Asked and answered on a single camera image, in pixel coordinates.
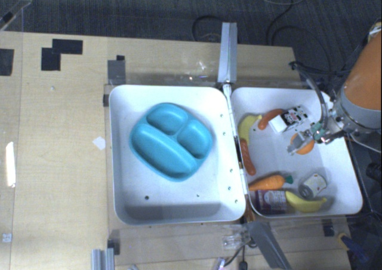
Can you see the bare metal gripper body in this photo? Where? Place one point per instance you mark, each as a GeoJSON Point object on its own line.
{"type": "Point", "coordinates": [329, 128]}

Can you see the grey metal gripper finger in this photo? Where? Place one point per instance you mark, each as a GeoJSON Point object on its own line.
{"type": "Point", "coordinates": [308, 136]}
{"type": "Point", "coordinates": [295, 144]}

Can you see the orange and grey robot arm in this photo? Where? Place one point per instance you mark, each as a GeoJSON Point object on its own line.
{"type": "Point", "coordinates": [365, 83]}

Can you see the orange round toy bread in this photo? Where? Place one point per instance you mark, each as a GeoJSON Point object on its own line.
{"type": "Point", "coordinates": [307, 147]}

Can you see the white plastic tray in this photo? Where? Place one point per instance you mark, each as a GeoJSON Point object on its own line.
{"type": "Point", "coordinates": [185, 203]}
{"type": "Point", "coordinates": [280, 158]}

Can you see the white cow print carton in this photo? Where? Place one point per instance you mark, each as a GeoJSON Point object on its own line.
{"type": "Point", "coordinates": [291, 118]}

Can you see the orange sausage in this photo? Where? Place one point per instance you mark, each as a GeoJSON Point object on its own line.
{"type": "Point", "coordinates": [268, 118]}
{"type": "Point", "coordinates": [247, 158]}

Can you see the small white can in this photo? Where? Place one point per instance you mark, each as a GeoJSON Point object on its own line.
{"type": "Point", "coordinates": [313, 185]}

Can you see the orange carrot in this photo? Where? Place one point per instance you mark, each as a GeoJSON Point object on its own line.
{"type": "Point", "coordinates": [268, 183]}

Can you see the yellow banana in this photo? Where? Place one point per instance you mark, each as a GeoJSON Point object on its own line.
{"type": "Point", "coordinates": [304, 204]}
{"type": "Point", "coordinates": [246, 127]}

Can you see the purple label bottle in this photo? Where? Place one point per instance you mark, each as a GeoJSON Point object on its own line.
{"type": "Point", "coordinates": [271, 201]}

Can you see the blue divided plate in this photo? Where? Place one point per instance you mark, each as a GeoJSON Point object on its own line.
{"type": "Point", "coordinates": [170, 143]}

